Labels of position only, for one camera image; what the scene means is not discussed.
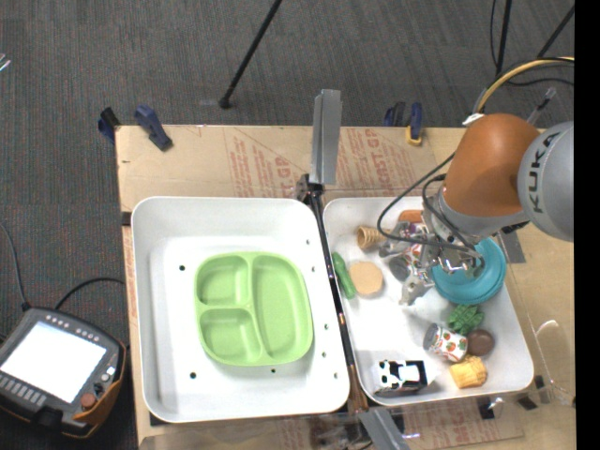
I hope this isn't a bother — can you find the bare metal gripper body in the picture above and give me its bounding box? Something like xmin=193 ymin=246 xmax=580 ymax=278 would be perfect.
xmin=418 ymin=224 xmax=487 ymax=279

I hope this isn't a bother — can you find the white printed can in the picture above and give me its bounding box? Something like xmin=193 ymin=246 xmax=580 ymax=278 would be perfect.
xmin=388 ymin=243 xmax=430 ymax=283

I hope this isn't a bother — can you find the tan ice cream cone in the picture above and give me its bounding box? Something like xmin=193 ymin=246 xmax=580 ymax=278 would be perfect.
xmin=355 ymin=224 xmax=392 ymax=252

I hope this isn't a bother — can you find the blue bowl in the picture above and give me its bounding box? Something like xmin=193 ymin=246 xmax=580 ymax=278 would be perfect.
xmin=429 ymin=236 xmax=508 ymax=307

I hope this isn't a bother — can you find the white plastic tray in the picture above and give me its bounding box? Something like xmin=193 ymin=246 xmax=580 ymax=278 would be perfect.
xmin=130 ymin=195 xmax=352 ymax=425
xmin=322 ymin=196 xmax=536 ymax=408

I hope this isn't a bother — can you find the tan round biscuit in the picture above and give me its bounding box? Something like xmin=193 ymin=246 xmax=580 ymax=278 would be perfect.
xmin=348 ymin=260 xmax=385 ymax=298

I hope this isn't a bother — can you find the green cucumber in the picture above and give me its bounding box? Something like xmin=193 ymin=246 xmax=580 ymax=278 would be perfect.
xmin=331 ymin=250 xmax=358 ymax=300

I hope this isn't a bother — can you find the green broccoli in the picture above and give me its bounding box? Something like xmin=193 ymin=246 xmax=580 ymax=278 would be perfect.
xmin=445 ymin=303 xmax=487 ymax=338

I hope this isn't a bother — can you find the white strawberry print can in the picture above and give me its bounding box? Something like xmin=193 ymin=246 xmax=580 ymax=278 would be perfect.
xmin=422 ymin=322 xmax=470 ymax=364

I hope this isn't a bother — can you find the thin black rod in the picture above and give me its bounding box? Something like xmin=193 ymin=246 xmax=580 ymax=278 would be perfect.
xmin=307 ymin=189 xmax=370 ymax=413

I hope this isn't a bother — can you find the brown doughnut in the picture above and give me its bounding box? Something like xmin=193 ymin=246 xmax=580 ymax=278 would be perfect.
xmin=466 ymin=328 xmax=496 ymax=358

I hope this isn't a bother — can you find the black and white carton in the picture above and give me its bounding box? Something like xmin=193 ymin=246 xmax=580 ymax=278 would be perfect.
xmin=372 ymin=358 xmax=430 ymax=398

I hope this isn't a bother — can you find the yellow corn cob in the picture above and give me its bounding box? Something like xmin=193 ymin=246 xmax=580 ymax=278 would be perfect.
xmin=448 ymin=354 xmax=489 ymax=390

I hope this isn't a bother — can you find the green divided plate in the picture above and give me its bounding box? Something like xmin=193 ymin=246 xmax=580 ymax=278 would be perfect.
xmin=193 ymin=250 xmax=316 ymax=368

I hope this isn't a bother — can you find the brown cardboard board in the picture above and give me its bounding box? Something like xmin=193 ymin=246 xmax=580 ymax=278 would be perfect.
xmin=114 ymin=124 xmax=576 ymax=450

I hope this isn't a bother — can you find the black tripod stand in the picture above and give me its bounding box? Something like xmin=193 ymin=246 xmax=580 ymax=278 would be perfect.
xmin=218 ymin=0 xmax=294 ymax=110
xmin=489 ymin=0 xmax=576 ymax=80

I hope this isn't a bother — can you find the black block with wires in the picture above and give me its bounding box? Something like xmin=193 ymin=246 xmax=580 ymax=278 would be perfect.
xmin=294 ymin=172 xmax=325 ymax=202

